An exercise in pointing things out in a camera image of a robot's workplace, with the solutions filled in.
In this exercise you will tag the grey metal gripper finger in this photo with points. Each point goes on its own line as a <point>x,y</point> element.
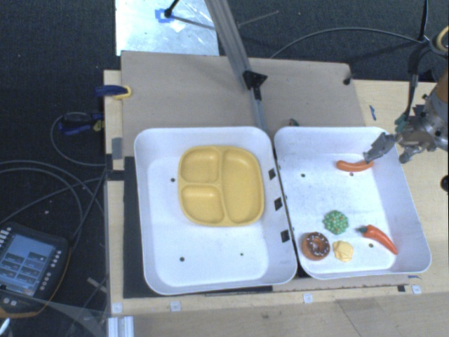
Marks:
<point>379,146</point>
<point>408,154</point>

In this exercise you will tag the yellow divided plate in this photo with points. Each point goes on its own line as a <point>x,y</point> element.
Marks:
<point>242,184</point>

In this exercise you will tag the black cylinder on white bracket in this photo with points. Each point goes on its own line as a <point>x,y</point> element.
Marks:
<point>445,182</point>

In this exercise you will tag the brown toy doughnut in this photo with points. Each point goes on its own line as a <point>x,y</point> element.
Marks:
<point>310,249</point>

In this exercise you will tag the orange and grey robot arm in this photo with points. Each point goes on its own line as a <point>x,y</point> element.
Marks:
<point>442,90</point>

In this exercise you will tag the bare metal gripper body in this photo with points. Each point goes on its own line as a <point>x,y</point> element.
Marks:
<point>422,133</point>

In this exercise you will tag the white plastic tray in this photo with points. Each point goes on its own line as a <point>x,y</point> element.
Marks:
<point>210,255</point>
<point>315,195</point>

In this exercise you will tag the orange toy sausage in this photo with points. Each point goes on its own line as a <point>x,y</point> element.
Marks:
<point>352,166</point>

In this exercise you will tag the brown cardboard board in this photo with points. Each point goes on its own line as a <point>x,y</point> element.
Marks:
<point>182,90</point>

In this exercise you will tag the yellow toy food lump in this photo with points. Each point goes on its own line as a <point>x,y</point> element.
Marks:
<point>343,251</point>

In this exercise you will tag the orange toy carrot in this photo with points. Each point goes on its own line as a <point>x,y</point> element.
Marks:
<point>380,238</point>

